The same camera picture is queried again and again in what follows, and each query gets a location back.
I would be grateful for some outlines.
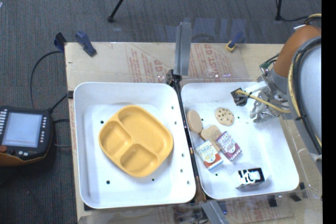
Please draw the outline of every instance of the gray carpet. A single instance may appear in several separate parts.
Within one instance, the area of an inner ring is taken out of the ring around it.
[[[322,0],[0,0],[0,105],[31,108],[29,82],[35,63],[57,50],[61,32],[74,42],[77,31],[91,41],[175,42],[180,22],[191,22],[193,42],[228,42],[242,31],[245,43],[283,44],[304,17],[321,13]],[[35,108],[52,107],[66,94],[64,56],[43,59],[33,75]],[[55,120],[67,118],[63,100]],[[54,142],[71,143],[69,123],[55,124]],[[51,146],[36,164],[0,169],[0,223],[76,223],[70,148]]]

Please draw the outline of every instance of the juice box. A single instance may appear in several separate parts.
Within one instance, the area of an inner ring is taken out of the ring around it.
[[[201,145],[196,147],[195,150],[202,158],[203,163],[208,170],[215,168],[223,162],[223,159],[209,140],[203,142]]]
[[[215,142],[217,146],[221,148],[225,157],[227,157],[229,161],[232,161],[240,152],[242,152],[239,145],[233,140],[227,131],[217,138]]]

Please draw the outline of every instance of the blue clamp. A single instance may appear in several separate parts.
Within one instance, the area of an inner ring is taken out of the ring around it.
[[[78,31],[75,35],[75,38],[79,43],[84,45],[83,50],[89,55],[93,56],[94,54],[97,53],[97,51],[94,49],[94,47],[91,44],[90,39],[88,38],[87,34],[84,33],[83,31]]]
[[[228,44],[226,44],[225,48],[232,52],[235,47],[236,47],[236,43],[243,43],[245,40],[245,38],[243,37],[243,32],[239,32],[237,34],[237,36],[234,37],[233,40],[230,40]]]
[[[56,46],[57,49],[59,49],[61,52],[64,53],[64,44],[65,43],[67,43],[67,41],[65,40],[62,33],[59,32],[54,39],[54,45]]]

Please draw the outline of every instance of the oval cookie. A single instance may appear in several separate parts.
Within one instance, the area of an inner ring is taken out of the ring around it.
[[[217,121],[225,126],[230,126],[235,121],[235,116],[233,115],[233,113],[226,108],[216,109],[215,116]]]
[[[201,117],[195,110],[190,110],[187,113],[187,123],[189,129],[197,134],[200,133],[203,128]]]

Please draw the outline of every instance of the cookie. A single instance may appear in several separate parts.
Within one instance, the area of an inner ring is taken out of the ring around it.
[[[189,129],[197,134],[199,134],[203,128],[201,117],[195,110],[190,110],[187,113],[187,123]]]
[[[226,108],[218,108],[215,111],[215,116],[217,121],[225,126],[230,126],[234,123],[235,121],[235,116],[233,113]]]
[[[216,144],[216,139],[219,138],[222,133],[216,125],[211,125],[210,127],[203,129],[199,135],[203,140],[209,140],[214,145],[217,152],[221,150]]]

